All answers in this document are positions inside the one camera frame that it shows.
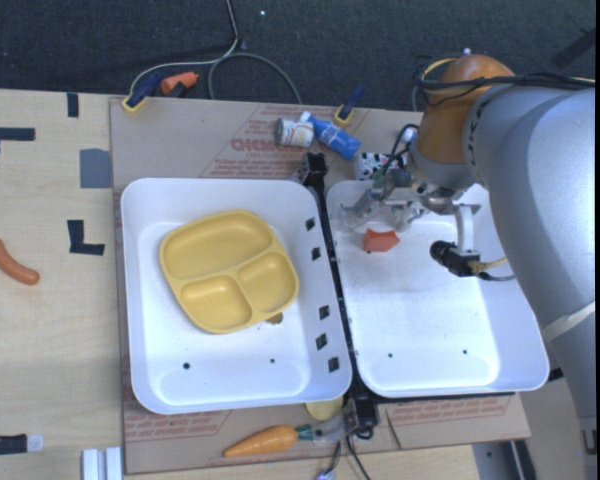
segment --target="can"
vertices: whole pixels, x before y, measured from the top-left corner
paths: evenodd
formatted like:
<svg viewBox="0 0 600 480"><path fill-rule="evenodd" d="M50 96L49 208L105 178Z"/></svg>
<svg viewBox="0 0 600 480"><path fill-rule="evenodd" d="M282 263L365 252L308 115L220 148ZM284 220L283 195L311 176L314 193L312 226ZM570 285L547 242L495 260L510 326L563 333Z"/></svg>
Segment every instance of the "can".
<svg viewBox="0 0 600 480"><path fill-rule="evenodd" d="M278 119L274 130L274 142L278 146L311 147L313 142L313 123Z"/></svg>

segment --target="black floor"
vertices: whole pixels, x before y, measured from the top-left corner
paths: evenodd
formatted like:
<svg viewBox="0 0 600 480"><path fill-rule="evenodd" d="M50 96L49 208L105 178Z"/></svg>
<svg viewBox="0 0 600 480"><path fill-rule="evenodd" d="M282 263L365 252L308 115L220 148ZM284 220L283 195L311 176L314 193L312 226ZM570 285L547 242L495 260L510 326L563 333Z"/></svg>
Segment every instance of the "black floor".
<svg viewBox="0 0 600 480"><path fill-rule="evenodd" d="M339 104L364 83L361 105L410 110L415 64L464 48L516 73L595 78L596 0L231 2L237 51L277 64L307 104ZM225 0L0 0L0 88L125 94L145 69L217 58L232 40ZM189 97L208 98L209 66L194 70ZM218 99L294 101L250 58L213 78Z"/></svg>

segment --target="white tray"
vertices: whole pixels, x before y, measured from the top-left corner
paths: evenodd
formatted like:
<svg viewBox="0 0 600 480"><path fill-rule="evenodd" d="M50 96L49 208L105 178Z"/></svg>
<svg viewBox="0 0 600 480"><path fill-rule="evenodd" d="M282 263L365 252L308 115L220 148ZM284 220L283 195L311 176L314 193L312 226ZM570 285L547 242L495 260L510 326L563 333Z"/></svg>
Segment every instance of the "white tray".
<svg viewBox="0 0 600 480"><path fill-rule="evenodd" d="M208 334L184 314L158 250L171 230L244 209L263 218L297 271L300 291L279 324ZM318 209L286 180L142 179L121 201L131 356L138 401L174 414L330 400L351 364Z"/></svg>
<svg viewBox="0 0 600 480"><path fill-rule="evenodd" d="M370 186L343 181L327 195L338 269L364 383L386 397L525 391L540 387L549 366L535 315L516 281L458 278L436 263L436 240L457 242L454 217L428 214L398 233L387 252L367 254L367 227L387 231L382 213L350 231L342 206ZM474 219L475 248L483 261L504 256L488 194L475 186L461 202L481 204ZM508 266L494 275L510 274Z"/></svg>

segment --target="cardboard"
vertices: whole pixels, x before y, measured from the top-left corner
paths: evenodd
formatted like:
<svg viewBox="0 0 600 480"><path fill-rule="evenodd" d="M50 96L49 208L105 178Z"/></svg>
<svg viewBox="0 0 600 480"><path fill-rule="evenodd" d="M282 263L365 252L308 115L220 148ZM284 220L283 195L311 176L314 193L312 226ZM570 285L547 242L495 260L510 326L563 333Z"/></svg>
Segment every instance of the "cardboard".
<svg viewBox="0 0 600 480"><path fill-rule="evenodd" d="M299 442L274 456L222 457L225 448L266 427L311 423L304 405L163 416L135 400L129 375L119 202L124 188L144 177L301 178L307 149L276 146L276 120L296 120L304 110L318 119L331 119L335 107L156 98L141 112L128 115L120 102L121 98L110 99L110 135L127 474L330 456L332 444ZM420 114L411 112L357 109L347 132L361 140L361 151L388 152L402 127L419 119ZM326 155L327 188L353 178L351 162L315 141L310 150ZM360 453L521 439L530 434L517 394L381 404L378 410L380 424L373 438L354 439Z"/></svg>

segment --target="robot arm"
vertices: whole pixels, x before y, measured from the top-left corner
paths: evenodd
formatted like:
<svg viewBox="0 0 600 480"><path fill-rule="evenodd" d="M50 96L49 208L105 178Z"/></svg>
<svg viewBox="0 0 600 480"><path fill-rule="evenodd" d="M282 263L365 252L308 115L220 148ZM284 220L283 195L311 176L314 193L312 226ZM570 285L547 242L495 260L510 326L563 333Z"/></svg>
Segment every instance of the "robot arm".
<svg viewBox="0 0 600 480"><path fill-rule="evenodd" d="M439 87L493 73L511 79L497 61L465 56ZM544 85L467 90L448 112L437 93L408 168L425 206L443 194L451 205L476 182L489 191L502 247L572 393L587 478L597 478L595 89Z"/></svg>

